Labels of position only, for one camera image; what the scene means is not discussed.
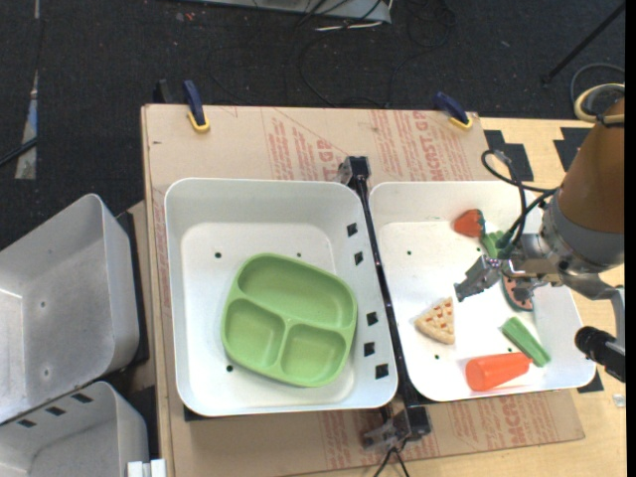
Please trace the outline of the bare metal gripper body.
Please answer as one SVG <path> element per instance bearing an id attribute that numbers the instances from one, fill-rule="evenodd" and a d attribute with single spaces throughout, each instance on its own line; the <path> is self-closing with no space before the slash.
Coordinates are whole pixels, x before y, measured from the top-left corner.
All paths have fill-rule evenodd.
<path id="1" fill-rule="evenodd" d="M 563 285 L 560 264 L 566 260 L 566 243 L 548 234 L 523 234 L 499 251 L 505 280 L 516 287 Z"/>

